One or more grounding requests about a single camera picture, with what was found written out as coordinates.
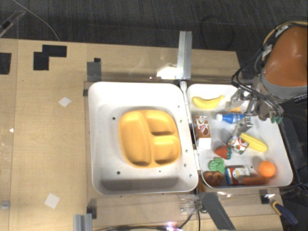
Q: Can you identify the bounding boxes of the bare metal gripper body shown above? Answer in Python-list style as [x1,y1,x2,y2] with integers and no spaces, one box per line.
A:
[245,79,284,121]

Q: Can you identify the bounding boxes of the orange pizza slice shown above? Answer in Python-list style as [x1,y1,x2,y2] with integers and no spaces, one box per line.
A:
[226,101,243,114]

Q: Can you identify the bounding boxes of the blue bottle with white cap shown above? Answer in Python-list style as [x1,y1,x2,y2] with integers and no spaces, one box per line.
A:
[215,112,251,125]

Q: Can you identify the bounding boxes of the white can with red print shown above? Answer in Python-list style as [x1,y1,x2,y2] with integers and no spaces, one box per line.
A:
[227,135,250,155]

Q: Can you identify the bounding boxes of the yellow corn cob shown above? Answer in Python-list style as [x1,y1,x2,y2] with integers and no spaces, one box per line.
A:
[240,132,269,153]

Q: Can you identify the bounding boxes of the white plastic tray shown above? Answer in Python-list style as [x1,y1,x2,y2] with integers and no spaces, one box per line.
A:
[186,83,294,190]
[88,81,199,196]

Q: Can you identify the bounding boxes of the yellow banana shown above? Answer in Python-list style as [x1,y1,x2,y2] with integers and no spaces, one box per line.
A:
[192,94,226,111]

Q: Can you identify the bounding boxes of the red strawberry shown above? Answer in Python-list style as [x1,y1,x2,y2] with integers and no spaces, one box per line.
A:
[214,145,232,160]

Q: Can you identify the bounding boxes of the brown and white carton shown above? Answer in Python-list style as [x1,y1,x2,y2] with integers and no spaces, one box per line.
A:
[192,115,213,150]

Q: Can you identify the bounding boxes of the green broccoli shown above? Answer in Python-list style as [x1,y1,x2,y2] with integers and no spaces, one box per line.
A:
[208,157,226,173]

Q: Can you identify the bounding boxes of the orange ball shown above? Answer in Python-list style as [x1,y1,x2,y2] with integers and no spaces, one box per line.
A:
[258,160,277,179]

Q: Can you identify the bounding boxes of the brown pretzel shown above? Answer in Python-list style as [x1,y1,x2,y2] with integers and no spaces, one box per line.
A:
[204,170,225,187]

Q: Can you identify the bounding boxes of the yellow divided plate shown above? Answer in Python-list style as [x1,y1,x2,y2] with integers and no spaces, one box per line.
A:
[118,109,182,169]

